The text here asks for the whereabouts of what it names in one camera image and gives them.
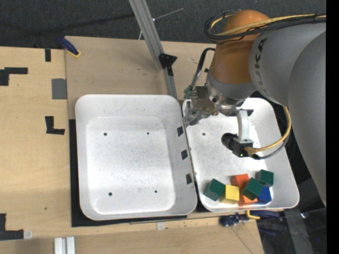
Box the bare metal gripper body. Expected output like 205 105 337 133
189 86 245 117

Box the white plastic tray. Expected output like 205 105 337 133
75 94 198 221
182 97 300 213

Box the green cube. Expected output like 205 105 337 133
241 177 264 201
255 169 274 187
203 178 226 202

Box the orange cube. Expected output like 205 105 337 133
229 174 251 192
237 192 259 207

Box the yellow cube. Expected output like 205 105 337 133
219 184 240 205

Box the blue cube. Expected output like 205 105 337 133
256 186 273 205

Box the black cylinder on white bracket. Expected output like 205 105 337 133
221 109 255 158

